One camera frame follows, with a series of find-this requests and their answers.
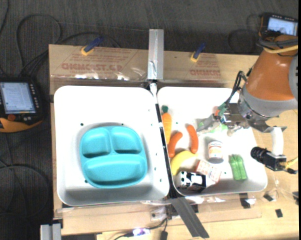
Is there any blue divided plate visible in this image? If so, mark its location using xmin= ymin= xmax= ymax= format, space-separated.
xmin=79 ymin=125 xmax=148 ymax=189

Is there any yellow banana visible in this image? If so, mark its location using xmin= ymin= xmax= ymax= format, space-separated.
xmin=170 ymin=149 xmax=199 ymax=176

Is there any brown cardboard board, red print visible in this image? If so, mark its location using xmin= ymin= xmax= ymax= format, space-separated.
xmin=48 ymin=43 xmax=266 ymax=236

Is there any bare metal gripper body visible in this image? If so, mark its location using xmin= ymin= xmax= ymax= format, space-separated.
xmin=219 ymin=101 xmax=257 ymax=131

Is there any white plastic tray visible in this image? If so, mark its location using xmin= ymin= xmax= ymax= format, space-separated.
xmin=53 ymin=85 xmax=171 ymax=207
xmin=156 ymin=86 xmax=269 ymax=197

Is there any black cylinder on white bracket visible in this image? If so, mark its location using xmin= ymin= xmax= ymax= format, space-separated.
xmin=250 ymin=126 xmax=288 ymax=172

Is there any orange and white carton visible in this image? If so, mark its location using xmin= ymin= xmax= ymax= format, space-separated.
xmin=195 ymin=159 xmax=223 ymax=184

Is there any orange carrot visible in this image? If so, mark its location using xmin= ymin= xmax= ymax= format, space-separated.
xmin=161 ymin=105 xmax=173 ymax=145

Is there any black and white carton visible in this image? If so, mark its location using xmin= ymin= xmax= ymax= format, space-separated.
xmin=178 ymin=170 xmax=208 ymax=193

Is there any orange sausage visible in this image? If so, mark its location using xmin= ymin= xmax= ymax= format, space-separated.
xmin=167 ymin=131 xmax=184 ymax=158
xmin=185 ymin=124 xmax=200 ymax=155

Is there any green asparagus bundle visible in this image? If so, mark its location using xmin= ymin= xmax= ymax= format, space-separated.
xmin=228 ymin=154 xmax=249 ymax=181

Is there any white and orange can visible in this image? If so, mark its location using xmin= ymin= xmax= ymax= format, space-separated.
xmin=207 ymin=140 xmax=225 ymax=165

